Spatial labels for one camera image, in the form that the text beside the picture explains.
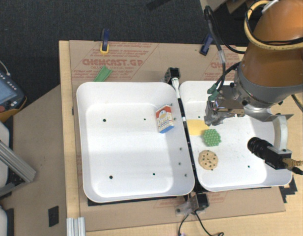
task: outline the cardboard sheet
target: cardboard sheet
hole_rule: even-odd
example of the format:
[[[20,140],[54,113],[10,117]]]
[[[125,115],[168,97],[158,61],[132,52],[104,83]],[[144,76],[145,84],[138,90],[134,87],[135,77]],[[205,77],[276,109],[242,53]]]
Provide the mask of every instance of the cardboard sheet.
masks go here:
[[[218,52],[211,46],[207,56],[199,53],[201,45],[110,42],[108,54],[101,54],[99,42],[69,41],[76,152],[81,216],[85,217],[86,230],[126,228],[180,222],[175,207],[184,202],[183,197],[151,201],[128,202],[88,206],[83,191],[82,159],[79,137],[76,90],[79,85],[93,81],[105,65],[113,70],[106,81],[156,82],[169,67],[180,69],[183,81],[216,80],[222,73]],[[224,48],[228,68],[240,61],[236,53]],[[234,73],[227,76],[233,80]],[[203,219],[233,217],[249,214],[285,211],[278,187],[208,193],[210,207],[200,216]]]

